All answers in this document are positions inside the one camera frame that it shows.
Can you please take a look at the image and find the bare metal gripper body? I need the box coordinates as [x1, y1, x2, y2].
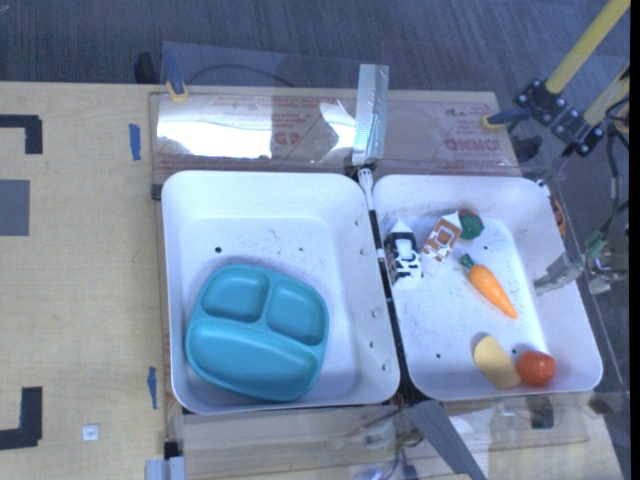
[583, 231, 631, 278]

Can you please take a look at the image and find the orange carrot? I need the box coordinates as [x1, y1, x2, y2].
[458, 252, 520, 321]

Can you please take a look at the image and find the orange round toy fruit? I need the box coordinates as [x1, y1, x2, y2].
[515, 350, 557, 389]

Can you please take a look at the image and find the green broccoli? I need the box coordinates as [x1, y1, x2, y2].
[457, 208, 486, 242]

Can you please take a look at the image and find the yellow oblong toy bread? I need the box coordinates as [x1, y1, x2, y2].
[472, 334, 523, 391]

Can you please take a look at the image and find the white plastic tray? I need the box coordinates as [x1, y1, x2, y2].
[160, 169, 402, 415]
[371, 173, 605, 404]

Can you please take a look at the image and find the orange and white carton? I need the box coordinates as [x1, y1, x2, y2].
[420, 210, 463, 266]

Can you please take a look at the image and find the black and white carton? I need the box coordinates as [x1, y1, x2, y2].
[383, 219, 425, 291]

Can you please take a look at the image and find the brown cardboard board red print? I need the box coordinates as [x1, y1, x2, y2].
[148, 90, 592, 453]

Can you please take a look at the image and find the blue divided plate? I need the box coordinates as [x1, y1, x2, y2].
[184, 263, 331, 403]

